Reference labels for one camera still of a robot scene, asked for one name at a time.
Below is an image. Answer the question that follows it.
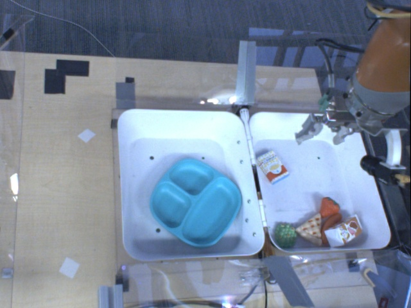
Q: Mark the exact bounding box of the black cylinder on white bracket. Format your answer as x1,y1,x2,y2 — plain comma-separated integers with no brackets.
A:
360,129,407,186

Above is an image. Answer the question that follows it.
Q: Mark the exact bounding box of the pale wood board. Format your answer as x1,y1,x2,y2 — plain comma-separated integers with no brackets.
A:
0,50,380,308

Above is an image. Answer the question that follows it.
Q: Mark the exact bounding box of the orange carrot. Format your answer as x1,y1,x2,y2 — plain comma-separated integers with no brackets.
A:
319,196,341,219

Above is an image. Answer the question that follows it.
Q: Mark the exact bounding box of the blue divided plate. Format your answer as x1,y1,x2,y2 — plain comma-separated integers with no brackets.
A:
149,157,243,248

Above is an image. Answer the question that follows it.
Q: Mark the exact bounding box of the white and orange carton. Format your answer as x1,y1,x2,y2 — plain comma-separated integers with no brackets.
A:
256,150,290,185

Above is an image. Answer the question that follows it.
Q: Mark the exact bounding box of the white plastic tray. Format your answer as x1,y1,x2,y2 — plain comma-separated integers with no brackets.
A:
116,108,266,263
249,111,392,254

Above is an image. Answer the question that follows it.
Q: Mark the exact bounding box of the orange-brown sausage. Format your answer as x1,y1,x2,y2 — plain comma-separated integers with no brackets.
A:
320,212,344,245

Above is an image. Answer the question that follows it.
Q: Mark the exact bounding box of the thin black and white rod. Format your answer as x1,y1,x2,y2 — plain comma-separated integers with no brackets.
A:
239,107,269,234

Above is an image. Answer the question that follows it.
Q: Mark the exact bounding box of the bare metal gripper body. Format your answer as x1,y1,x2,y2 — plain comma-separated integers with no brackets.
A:
313,93,407,138

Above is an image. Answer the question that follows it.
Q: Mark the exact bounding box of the green bumpy ball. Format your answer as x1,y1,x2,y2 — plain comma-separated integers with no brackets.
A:
273,223,298,249

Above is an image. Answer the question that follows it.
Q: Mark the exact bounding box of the yellow pizza slice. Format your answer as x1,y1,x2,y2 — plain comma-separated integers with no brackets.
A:
295,212,323,247

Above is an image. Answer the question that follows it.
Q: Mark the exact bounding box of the white and brown carton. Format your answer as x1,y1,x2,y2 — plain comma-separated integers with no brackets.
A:
324,214,363,248

